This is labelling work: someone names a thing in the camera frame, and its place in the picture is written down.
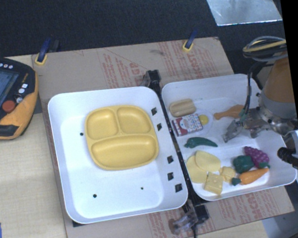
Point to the thin black rod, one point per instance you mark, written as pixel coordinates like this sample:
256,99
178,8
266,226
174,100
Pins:
175,139

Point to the yellow divided plate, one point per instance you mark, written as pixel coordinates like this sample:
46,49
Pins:
123,150

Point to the small yellow corn piece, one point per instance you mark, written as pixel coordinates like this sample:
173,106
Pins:
228,173

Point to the yellow cheese wedge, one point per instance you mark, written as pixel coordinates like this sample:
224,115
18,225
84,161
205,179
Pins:
213,184

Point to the purple grapes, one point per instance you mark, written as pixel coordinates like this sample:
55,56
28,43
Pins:
257,154

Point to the red and white carton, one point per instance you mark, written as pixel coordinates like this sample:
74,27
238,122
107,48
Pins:
187,125

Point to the black cylinder on white bracket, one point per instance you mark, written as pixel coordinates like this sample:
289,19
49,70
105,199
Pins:
289,155

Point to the yellow round slice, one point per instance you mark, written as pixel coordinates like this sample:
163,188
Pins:
206,160
194,172

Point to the beige hot dog bun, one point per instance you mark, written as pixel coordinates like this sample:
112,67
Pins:
182,107

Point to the white fried egg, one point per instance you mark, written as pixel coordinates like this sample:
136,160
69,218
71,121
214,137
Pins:
204,119

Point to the white plastic tray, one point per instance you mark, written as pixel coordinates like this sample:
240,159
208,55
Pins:
225,90
121,192

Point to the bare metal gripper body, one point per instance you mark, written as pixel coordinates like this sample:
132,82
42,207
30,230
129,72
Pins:
257,119

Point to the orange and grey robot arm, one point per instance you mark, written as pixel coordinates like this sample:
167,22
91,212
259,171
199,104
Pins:
278,85

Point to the green chili pepper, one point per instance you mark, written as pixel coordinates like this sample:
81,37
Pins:
201,141

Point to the green bell pepper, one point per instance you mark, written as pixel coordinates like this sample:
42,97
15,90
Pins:
243,164

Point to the brown cardboard board red print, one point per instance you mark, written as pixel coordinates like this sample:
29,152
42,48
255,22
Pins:
118,64

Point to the orange carrot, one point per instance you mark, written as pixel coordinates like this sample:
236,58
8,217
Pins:
253,176

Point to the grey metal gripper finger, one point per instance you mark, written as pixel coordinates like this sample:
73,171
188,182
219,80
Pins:
257,131
230,131

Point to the orange chicken drumstick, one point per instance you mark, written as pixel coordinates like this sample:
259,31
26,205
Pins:
227,113

